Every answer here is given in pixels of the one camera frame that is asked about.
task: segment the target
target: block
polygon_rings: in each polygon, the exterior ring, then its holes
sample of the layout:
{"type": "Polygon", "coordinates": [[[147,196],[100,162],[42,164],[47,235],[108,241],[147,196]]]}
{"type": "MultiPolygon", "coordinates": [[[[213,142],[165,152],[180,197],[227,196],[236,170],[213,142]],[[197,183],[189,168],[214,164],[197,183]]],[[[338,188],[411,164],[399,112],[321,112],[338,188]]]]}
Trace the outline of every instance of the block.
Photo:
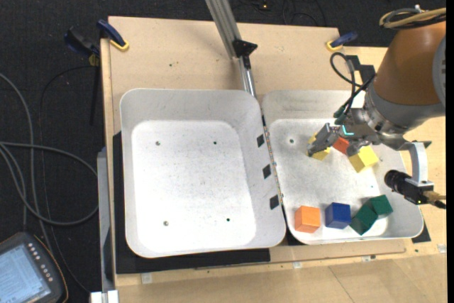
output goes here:
{"type": "Polygon", "coordinates": [[[369,206],[363,204],[359,211],[352,218],[350,227],[360,235],[363,235],[372,227],[378,219],[378,215],[370,209],[369,206]]]}
{"type": "Polygon", "coordinates": [[[365,204],[378,215],[379,219],[383,219],[393,211],[385,194],[369,198],[365,204]]]}
{"type": "MultiPolygon", "coordinates": [[[[314,135],[307,141],[308,144],[311,144],[311,143],[315,140],[315,135],[316,135],[316,134],[314,134],[314,135]]],[[[329,154],[330,150],[331,150],[331,148],[330,148],[330,147],[327,147],[327,149],[325,149],[325,150],[320,150],[319,152],[314,153],[314,154],[311,156],[311,158],[315,158],[315,159],[317,159],[317,160],[323,160],[323,159],[325,159],[326,156],[329,154]]]]}
{"type": "Polygon", "coordinates": [[[333,202],[325,208],[325,226],[331,228],[345,228],[352,222],[349,204],[333,202]]]}
{"type": "Polygon", "coordinates": [[[357,173],[378,162],[378,157],[375,155],[375,152],[370,145],[362,147],[358,154],[352,155],[351,157],[348,157],[348,159],[357,173]]]}
{"type": "Polygon", "coordinates": [[[336,140],[333,144],[333,148],[339,150],[341,153],[347,155],[347,148],[349,146],[349,142],[347,139],[342,138],[341,136],[336,140]]]}
{"type": "Polygon", "coordinates": [[[320,209],[300,206],[295,212],[295,230],[313,233],[320,227],[320,209]]]}

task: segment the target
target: yellow cube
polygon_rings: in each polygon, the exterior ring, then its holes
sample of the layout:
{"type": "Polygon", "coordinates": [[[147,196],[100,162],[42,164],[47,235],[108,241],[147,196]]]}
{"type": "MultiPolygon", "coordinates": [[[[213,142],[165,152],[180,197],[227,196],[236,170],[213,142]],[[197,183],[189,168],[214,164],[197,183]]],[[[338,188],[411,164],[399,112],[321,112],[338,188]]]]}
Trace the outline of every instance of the yellow cube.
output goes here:
{"type": "Polygon", "coordinates": [[[358,173],[378,162],[378,157],[370,145],[362,147],[358,154],[352,155],[348,159],[358,173]]]}
{"type": "MultiPolygon", "coordinates": [[[[308,141],[307,141],[307,144],[311,144],[314,140],[315,140],[315,135],[314,134],[308,141]]],[[[313,155],[311,155],[311,158],[315,158],[315,159],[318,159],[318,160],[323,160],[325,159],[325,157],[329,154],[331,148],[330,147],[327,147],[327,149],[325,150],[320,150],[319,152],[317,153],[314,153],[313,155]]]]}

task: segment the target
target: blue cube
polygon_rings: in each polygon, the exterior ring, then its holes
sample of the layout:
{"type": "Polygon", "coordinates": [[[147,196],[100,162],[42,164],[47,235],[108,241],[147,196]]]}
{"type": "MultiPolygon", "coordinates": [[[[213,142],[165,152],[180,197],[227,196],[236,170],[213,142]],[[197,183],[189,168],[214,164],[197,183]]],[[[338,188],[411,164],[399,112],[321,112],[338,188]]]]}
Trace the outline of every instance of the blue cube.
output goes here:
{"type": "Polygon", "coordinates": [[[350,225],[352,216],[349,204],[333,202],[325,209],[325,225],[332,228],[345,228],[350,225]]]}

